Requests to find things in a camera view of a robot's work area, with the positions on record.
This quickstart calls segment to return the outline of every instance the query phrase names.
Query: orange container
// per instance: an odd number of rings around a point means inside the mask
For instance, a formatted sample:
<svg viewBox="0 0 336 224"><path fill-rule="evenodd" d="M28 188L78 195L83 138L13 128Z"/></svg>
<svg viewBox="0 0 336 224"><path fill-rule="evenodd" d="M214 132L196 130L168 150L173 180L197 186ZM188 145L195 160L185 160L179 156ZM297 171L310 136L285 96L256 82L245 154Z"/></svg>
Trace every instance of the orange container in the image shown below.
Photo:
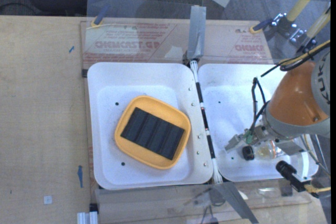
<svg viewBox="0 0 336 224"><path fill-rule="evenodd" d="M139 108L184 130L173 159L163 157L121 136L135 108ZM183 112L165 102L162 102L161 100L147 95L141 95L134 98L126 107L115 129L114 138L116 145L121 151L139 162L157 169L169 169L173 167L181 157L181 154L187 144L190 131L190 121Z"/></svg>

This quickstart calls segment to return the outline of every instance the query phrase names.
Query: black sponge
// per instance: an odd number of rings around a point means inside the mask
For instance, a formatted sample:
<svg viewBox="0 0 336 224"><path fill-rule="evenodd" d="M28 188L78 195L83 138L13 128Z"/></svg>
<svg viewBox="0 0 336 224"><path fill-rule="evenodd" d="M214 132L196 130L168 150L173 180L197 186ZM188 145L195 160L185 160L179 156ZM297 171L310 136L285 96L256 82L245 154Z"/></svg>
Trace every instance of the black sponge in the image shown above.
<svg viewBox="0 0 336 224"><path fill-rule="evenodd" d="M135 108L121 137L172 160L183 133L184 129Z"/></svg>

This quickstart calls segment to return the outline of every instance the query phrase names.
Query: clear plastic panel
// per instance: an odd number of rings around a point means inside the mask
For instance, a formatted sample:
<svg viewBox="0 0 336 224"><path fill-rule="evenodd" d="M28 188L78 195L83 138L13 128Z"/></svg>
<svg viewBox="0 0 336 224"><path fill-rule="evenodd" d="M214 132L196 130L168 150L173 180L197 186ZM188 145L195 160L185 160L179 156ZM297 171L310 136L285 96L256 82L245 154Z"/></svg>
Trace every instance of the clear plastic panel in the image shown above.
<svg viewBox="0 0 336 224"><path fill-rule="evenodd" d="M88 0L83 68L96 62L182 63L191 5L146 0ZM258 22L207 20L204 63L273 63Z"/></svg>
<svg viewBox="0 0 336 224"><path fill-rule="evenodd" d="M216 223L215 220L219 223L252 223L249 220L253 218L251 214L259 223L280 223L279 218L283 220L281 223L306 223L307 217L315 223L324 223L324 219L319 219L319 208L313 214L306 214L318 200L313 200L307 193L292 191L284 180L235 184L241 195L236 200L232 200L226 184L120 191L97 189L100 223L205 224ZM251 209L249 213L242 210L244 203Z"/></svg>

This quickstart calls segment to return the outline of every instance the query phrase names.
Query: blue mark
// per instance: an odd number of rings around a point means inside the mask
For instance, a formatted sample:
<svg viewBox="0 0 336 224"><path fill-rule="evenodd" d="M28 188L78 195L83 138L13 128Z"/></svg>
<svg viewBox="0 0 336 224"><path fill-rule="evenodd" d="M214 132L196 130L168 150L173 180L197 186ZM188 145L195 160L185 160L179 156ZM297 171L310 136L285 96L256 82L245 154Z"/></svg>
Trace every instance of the blue mark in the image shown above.
<svg viewBox="0 0 336 224"><path fill-rule="evenodd" d="M80 187L83 187L83 167L81 165L78 166L78 171L77 171L77 175L79 178L79 182L80 182Z"/></svg>
<svg viewBox="0 0 336 224"><path fill-rule="evenodd" d="M100 22L103 20L103 18L105 17L107 11L109 10L110 5L105 5L101 11L99 12L99 14L97 15L97 17L95 18L95 21L93 22L94 25L99 25Z"/></svg>

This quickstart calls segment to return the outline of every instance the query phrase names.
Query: wooden table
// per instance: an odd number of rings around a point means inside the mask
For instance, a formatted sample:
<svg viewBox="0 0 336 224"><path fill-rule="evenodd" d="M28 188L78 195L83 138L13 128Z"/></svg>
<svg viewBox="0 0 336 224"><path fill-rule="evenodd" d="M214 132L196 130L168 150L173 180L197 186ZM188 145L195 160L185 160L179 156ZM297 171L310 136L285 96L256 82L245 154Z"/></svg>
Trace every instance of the wooden table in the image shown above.
<svg viewBox="0 0 336 224"><path fill-rule="evenodd" d="M90 178L82 17L0 16L0 223L76 223ZM82 169L82 186L78 169ZM316 199L256 209L261 223L326 223ZM248 223L247 220L232 223Z"/></svg>

